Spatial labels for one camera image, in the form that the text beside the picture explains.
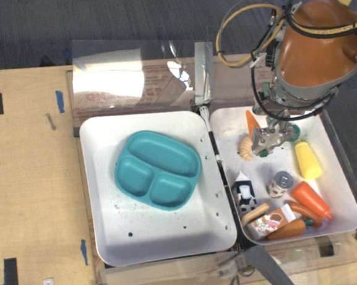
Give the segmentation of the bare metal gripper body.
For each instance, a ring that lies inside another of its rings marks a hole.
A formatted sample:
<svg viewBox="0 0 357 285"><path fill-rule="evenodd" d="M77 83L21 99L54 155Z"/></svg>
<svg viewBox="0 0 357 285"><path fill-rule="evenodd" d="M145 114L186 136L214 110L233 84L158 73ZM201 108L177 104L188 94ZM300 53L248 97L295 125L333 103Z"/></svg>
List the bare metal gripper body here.
<svg viewBox="0 0 357 285"><path fill-rule="evenodd" d="M267 130L286 130L289 123L298 122L322 112L324 87L299 87L285 82L265 83L253 87L255 111L266 117Z"/></svg>

